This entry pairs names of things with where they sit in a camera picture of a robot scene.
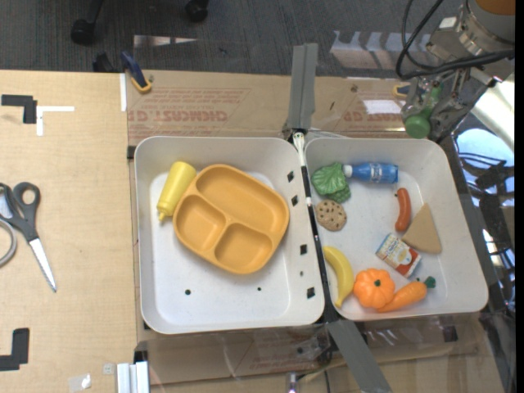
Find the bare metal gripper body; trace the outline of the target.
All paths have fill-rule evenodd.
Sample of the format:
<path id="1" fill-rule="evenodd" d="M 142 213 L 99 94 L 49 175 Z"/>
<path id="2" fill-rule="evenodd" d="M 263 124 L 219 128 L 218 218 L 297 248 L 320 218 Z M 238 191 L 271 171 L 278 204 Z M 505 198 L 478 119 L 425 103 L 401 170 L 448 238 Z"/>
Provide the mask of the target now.
<path id="1" fill-rule="evenodd" d="M 514 16 L 481 8 L 463 8 L 444 18 L 431 34 L 427 50 L 442 61 L 514 49 Z"/>

